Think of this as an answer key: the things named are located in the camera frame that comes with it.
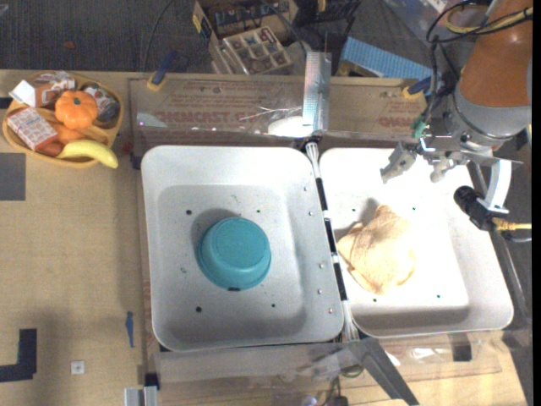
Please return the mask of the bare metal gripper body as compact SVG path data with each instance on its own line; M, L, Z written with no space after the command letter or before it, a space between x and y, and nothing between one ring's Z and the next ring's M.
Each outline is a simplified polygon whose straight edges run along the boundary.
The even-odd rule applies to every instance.
M489 116L489 107L474 107L464 112L448 107L440 116L425 110L417 118L417 153L428 162L468 162L472 156L491 157L495 138L478 124Z

